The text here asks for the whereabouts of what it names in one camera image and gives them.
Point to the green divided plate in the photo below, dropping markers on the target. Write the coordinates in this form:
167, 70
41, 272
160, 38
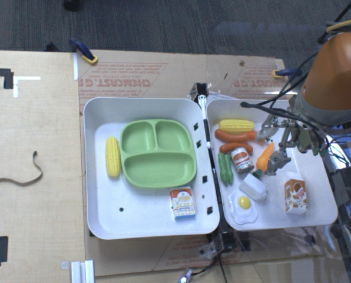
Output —
158, 164

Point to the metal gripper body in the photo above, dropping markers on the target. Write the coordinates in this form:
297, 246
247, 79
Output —
306, 137

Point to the long orange-brown sausage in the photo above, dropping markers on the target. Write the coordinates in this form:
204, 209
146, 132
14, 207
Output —
233, 136

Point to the green asparagus bundle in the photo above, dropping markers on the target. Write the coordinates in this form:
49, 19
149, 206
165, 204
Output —
225, 169

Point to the white fried egg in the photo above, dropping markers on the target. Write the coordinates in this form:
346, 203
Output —
243, 206

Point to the thin black and white rod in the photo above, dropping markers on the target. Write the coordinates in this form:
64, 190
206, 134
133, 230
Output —
208, 140

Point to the orange white blue carton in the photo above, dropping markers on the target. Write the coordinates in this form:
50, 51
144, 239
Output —
182, 202

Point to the brown curled strip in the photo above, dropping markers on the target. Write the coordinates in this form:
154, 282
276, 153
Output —
19, 183

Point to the yellow corn cob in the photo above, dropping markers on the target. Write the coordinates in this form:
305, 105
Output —
113, 157
236, 125

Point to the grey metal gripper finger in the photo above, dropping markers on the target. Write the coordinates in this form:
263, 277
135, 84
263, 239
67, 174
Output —
268, 130
277, 159

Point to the short orange-brown sausage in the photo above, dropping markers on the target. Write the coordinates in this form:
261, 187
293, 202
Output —
228, 148

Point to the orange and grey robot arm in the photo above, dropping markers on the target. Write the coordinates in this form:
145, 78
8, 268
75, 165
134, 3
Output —
331, 75

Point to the brown and white carton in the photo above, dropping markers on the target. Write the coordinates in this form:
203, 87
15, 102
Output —
295, 194

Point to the small red and white can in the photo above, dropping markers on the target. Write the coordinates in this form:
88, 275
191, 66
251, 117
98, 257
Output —
242, 161

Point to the white plastic tray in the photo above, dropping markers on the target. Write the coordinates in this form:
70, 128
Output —
146, 211
277, 211

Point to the white milk bottle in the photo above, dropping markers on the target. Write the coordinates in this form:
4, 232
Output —
253, 187

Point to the orange carrot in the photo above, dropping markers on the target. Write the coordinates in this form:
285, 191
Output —
264, 159

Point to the brown cardboard board red print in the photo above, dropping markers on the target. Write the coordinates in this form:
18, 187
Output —
175, 75

